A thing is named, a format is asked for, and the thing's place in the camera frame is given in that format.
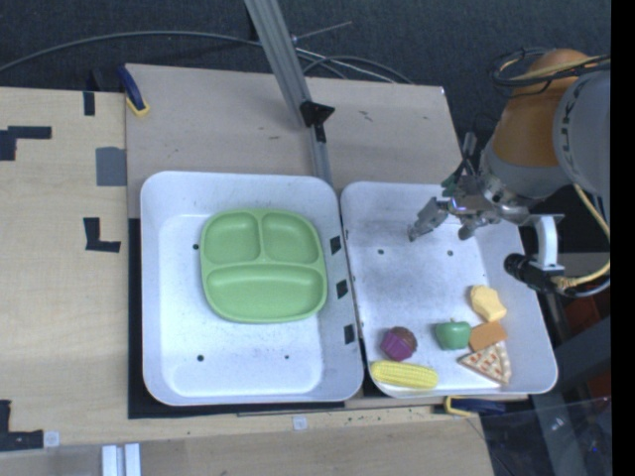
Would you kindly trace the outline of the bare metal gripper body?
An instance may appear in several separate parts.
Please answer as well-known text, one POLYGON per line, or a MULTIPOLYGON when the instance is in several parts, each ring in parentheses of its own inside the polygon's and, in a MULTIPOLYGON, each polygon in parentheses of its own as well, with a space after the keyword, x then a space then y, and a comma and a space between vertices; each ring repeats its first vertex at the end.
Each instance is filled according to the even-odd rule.
POLYGON ((498 177, 462 175, 444 181, 448 211, 464 223, 495 224, 501 220, 522 223, 535 200, 508 188, 498 177))

